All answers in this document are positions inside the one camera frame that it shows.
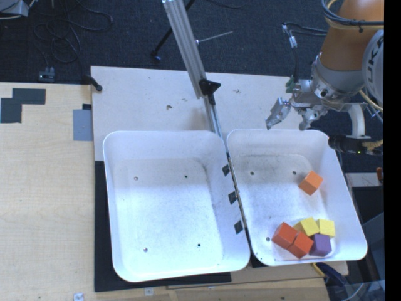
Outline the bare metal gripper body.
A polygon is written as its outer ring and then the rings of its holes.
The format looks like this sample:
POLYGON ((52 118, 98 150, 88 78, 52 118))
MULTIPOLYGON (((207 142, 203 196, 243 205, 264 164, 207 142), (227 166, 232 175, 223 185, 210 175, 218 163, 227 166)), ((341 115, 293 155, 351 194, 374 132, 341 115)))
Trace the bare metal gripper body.
POLYGON ((290 104, 294 108, 341 111, 348 101, 348 93, 338 90, 319 78, 289 82, 290 104))

